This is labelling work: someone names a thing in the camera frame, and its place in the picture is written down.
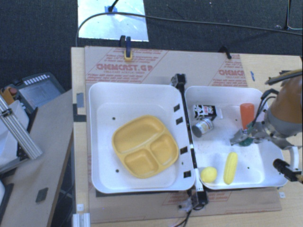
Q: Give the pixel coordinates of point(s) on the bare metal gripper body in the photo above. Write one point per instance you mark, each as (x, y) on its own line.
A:
(260, 131)

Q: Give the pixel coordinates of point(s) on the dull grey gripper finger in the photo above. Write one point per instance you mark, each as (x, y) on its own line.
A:
(236, 141)
(242, 132)

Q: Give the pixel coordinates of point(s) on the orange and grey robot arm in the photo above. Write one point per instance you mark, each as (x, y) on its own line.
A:
(287, 98)

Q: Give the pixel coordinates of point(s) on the green broccoli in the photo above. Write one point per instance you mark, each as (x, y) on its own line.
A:
(246, 142)

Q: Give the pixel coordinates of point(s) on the orange carrot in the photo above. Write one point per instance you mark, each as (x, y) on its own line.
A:
(246, 115)

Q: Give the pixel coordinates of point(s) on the yellow corn cob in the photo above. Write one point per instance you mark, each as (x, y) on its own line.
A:
(230, 168)

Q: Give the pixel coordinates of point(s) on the white plastic tray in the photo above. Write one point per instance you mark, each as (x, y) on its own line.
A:
(251, 169)
(132, 98)

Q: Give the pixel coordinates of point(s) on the small silver can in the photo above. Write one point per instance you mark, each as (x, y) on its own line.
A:
(204, 126)

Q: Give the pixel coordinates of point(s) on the black and white carton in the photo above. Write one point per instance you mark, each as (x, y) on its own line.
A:
(204, 111)

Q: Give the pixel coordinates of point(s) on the yellow lemon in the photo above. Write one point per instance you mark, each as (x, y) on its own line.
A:
(208, 174)

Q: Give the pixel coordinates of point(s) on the thin black and white rod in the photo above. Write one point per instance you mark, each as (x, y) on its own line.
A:
(189, 131)

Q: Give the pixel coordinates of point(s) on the yellow divided plate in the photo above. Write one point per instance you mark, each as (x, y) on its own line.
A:
(142, 145)

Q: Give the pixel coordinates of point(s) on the brown cardboard board red print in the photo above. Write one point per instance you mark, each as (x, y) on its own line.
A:
(151, 65)

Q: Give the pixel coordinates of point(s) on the black cylinder on white bracket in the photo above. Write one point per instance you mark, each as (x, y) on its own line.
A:
(284, 167)

